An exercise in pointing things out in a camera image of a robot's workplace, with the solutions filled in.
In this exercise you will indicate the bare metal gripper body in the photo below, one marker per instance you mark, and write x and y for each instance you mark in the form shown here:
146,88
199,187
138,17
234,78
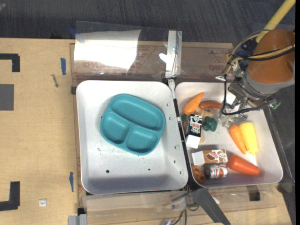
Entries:
246,99

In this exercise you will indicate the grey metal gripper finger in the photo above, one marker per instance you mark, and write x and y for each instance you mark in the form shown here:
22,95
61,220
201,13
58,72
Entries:
224,121
239,118

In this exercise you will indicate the green broccoli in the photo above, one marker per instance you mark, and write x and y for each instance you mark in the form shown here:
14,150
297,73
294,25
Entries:
209,124

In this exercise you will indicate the slim orange carrot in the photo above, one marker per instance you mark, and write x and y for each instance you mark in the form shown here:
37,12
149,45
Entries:
237,137

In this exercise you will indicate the beige bread piece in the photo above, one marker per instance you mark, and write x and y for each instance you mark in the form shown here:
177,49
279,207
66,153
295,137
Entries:
206,113

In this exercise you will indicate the yellow squeeze bottle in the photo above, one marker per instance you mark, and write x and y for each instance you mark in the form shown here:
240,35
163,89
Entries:
249,135

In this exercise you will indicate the orange-brown sausage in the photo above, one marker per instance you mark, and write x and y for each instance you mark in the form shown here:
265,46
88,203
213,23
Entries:
209,104

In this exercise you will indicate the white plastic tray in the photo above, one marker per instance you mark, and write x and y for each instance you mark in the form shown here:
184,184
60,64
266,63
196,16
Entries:
93,163
264,135

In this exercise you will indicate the white cow-print milk carton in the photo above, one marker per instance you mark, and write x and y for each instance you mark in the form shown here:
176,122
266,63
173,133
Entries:
194,128

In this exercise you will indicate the short orange carrot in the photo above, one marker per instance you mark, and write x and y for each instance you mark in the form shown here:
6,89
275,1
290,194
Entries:
192,104

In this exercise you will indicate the brown and white carton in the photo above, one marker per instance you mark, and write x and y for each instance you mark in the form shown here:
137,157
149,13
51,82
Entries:
211,156

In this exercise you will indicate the thin black and white rod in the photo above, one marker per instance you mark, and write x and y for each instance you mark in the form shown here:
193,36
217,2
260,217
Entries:
179,123

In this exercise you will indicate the large orange carrot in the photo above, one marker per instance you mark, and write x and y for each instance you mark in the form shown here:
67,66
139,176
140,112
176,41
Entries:
241,165

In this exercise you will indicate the small red and white can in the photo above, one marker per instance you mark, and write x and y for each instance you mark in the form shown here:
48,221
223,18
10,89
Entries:
215,170

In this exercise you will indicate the brown doughnut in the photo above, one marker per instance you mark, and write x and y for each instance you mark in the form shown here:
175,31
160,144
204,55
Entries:
198,174

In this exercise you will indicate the blue divided plate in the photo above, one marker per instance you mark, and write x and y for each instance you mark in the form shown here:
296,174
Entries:
140,112

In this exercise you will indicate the grey screw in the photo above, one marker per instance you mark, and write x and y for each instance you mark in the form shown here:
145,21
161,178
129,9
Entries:
55,81

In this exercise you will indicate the small white square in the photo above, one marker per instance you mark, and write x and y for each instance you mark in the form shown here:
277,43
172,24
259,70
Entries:
42,202

